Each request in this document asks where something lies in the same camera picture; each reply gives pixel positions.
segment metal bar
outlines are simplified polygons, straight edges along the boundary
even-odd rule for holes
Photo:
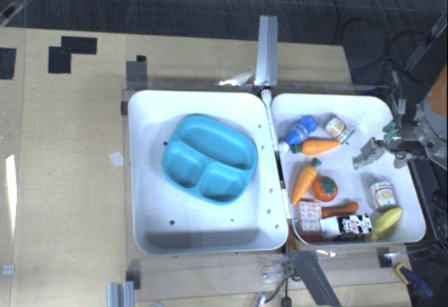
[[[117,283],[107,285],[107,307],[120,307],[120,291]]]
[[[198,90],[198,91],[225,91],[225,92],[250,92],[254,88],[253,85],[220,85],[206,81],[203,83],[194,83],[188,81],[174,81],[174,80],[153,80],[148,83],[149,90]],[[370,92],[376,90],[386,90],[390,88],[384,85],[343,85],[332,83],[277,83],[273,90],[297,90],[301,92],[315,92],[319,91],[338,91],[345,92],[345,94],[362,94],[368,95]]]
[[[14,0],[0,13],[0,27],[6,26],[32,0]]]
[[[109,283],[107,307],[134,307],[134,282]]]
[[[340,307],[333,288],[328,282],[316,256],[311,251],[294,251],[288,254],[294,271],[302,278],[311,297],[318,306]]]
[[[403,69],[404,72],[410,72],[414,69],[417,63],[419,63],[420,59],[425,55],[426,51],[428,51],[429,48],[433,45],[437,37],[439,37],[442,34],[443,30],[447,28],[447,23],[448,17],[447,13],[445,12],[434,24],[433,28],[431,29],[430,35],[420,43],[412,56],[407,60],[405,68]]]
[[[256,86],[275,86],[277,84],[277,41],[277,17],[260,16],[257,70],[254,81]]]

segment toy carrot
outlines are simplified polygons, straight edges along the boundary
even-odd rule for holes
[[[308,190],[308,188],[313,183],[314,179],[317,177],[316,167],[321,165],[321,161],[317,158],[313,158],[311,165],[306,166],[300,172],[297,180],[295,181],[295,187],[293,191],[293,197],[291,198],[291,203],[295,205],[302,198],[303,194]]]
[[[354,215],[359,209],[359,204],[356,201],[350,201],[343,206],[325,206],[322,207],[322,218],[341,215]]]
[[[316,155],[322,152],[326,152],[327,150],[336,148],[337,146],[341,145],[338,141],[331,141],[331,140],[320,140],[320,139],[313,139],[310,141],[305,141],[304,143],[300,145],[292,145],[291,146],[291,152],[295,153],[303,153],[305,155]]]

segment wooden table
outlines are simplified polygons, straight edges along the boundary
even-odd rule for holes
[[[97,54],[72,55],[71,74],[49,74],[48,47],[61,46],[62,36],[97,38]],[[15,265],[15,272],[12,279],[2,276],[0,302],[14,307],[105,306],[107,284],[123,282],[127,270],[124,173],[109,159],[110,153],[123,152],[125,62],[145,55],[151,78],[194,80],[206,74],[218,81],[254,70],[257,43],[7,28],[0,31],[0,47],[17,48],[16,77],[0,81],[0,102],[11,107],[11,129],[22,127],[21,136],[16,134],[20,154],[14,242],[4,244],[8,251],[0,255],[4,263]],[[25,67],[23,78],[20,66]],[[288,43],[279,44],[279,80],[351,82],[341,47]],[[0,232],[7,241],[8,231]],[[404,246],[393,251],[409,266]],[[246,275],[231,276],[228,267],[217,276],[207,266],[174,273],[167,268],[172,259],[146,258],[154,268],[155,288],[136,291],[141,301],[137,306],[150,306],[155,298],[163,298],[163,306],[250,306],[255,291],[273,289],[253,281],[251,269],[259,273],[255,262],[249,263]],[[343,306],[411,306],[405,285],[392,269],[380,269],[375,257],[360,266],[344,265],[346,261],[323,265]],[[246,288],[229,293],[232,278],[246,281]],[[291,283],[290,289],[294,306],[314,306],[302,283]]]

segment orange carrot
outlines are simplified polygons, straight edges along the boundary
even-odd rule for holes
[[[297,180],[295,181],[295,187],[293,191],[293,197],[291,198],[291,203],[295,205],[303,197],[303,194],[308,190],[308,188],[313,183],[314,179],[317,177],[316,167],[321,165],[321,161],[314,158],[311,165],[306,166],[300,172]]]
[[[315,155],[336,148],[339,145],[341,145],[341,143],[338,141],[331,141],[328,139],[326,140],[313,139],[310,141],[305,141],[301,145],[293,145],[291,147],[291,152],[293,153],[301,152],[305,155]]]

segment small white paper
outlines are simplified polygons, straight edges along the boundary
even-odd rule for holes
[[[117,168],[118,166],[123,166],[125,164],[125,160],[123,159],[123,155],[121,154],[121,152],[114,152],[109,154],[109,159],[111,160],[115,168]]]
[[[5,276],[11,276],[14,274],[14,265],[3,265],[3,274]]]

